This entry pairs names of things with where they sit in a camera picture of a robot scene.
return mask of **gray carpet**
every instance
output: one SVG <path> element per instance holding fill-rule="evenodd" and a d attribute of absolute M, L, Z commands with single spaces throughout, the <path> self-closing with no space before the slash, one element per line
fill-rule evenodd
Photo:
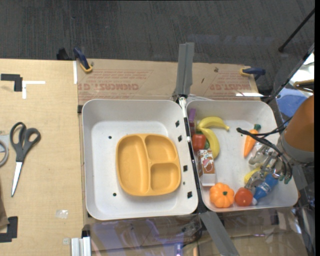
<path fill-rule="evenodd" d="M 87 58 L 178 61 L 195 42 L 194 62 L 262 68 L 259 91 L 281 86 L 315 42 L 315 0 L 1 0 L 0 58 L 55 60 L 59 48 Z"/>

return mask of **toy banana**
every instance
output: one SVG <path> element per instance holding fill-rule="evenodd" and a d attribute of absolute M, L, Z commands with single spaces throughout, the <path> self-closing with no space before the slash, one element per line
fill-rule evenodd
<path fill-rule="evenodd" d="M 209 141 L 210 149 L 212 150 L 212 156 L 213 156 L 213 159 L 215 159 L 220 152 L 220 144 L 216 134 L 208 128 L 199 128 L 199 129 Z"/>
<path fill-rule="evenodd" d="M 197 125 L 197 130 L 200 128 L 208 128 L 208 127 L 221 127 L 229 130 L 229 126 L 225 124 L 225 122 L 218 116 L 208 116 L 203 118 L 199 124 Z"/>
<path fill-rule="evenodd" d="M 256 172 L 259 172 L 261 169 L 260 169 L 260 166 L 253 169 L 252 171 L 248 172 L 245 176 L 244 176 L 244 184 L 247 184 L 249 179 L 251 178 L 251 176 L 256 173 Z"/>

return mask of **carrot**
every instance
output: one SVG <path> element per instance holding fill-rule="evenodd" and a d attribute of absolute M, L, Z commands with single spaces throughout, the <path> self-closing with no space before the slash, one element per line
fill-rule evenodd
<path fill-rule="evenodd" d="M 249 133 L 251 134 L 258 134 L 258 130 L 261 129 L 260 124 L 255 124 L 254 128 L 249 130 Z M 246 158 L 247 155 L 250 153 L 250 151 L 253 149 L 254 145 L 256 144 L 256 140 L 249 135 L 246 136 L 245 138 L 245 143 L 244 143 L 244 151 L 243 151 L 243 156 Z"/>

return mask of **divided plate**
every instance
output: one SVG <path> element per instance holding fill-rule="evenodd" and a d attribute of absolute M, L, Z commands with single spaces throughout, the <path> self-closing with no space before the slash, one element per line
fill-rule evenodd
<path fill-rule="evenodd" d="M 121 187 L 133 196 L 159 196 L 175 191 L 181 170 L 175 144 L 159 134 L 130 134 L 116 146 Z"/>

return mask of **toy pumpkin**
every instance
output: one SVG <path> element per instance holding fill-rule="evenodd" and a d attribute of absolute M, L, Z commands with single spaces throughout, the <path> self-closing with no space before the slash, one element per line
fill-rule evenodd
<path fill-rule="evenodd" d="M 228 208 L 235 201 L 235 191 L 227 184 L 218 182 L 210 188 L 210 202 L 218 208 Z"/>

